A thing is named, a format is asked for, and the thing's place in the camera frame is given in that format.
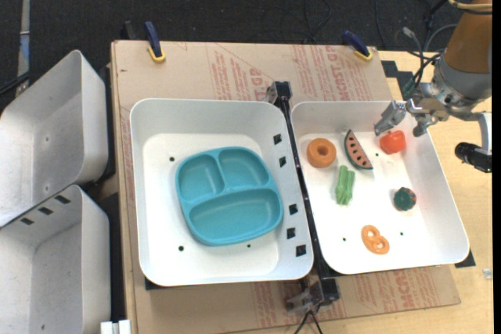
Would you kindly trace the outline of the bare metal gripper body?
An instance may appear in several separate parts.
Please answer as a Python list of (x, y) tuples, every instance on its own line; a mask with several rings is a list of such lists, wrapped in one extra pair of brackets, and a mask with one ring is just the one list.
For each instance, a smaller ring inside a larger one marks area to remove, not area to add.
[(431, 81), (405, 85), (406, 109), (422, 125), (455, 117), (475, 121), (474, 107), (488, 98), (488, 83), (480, 81)]

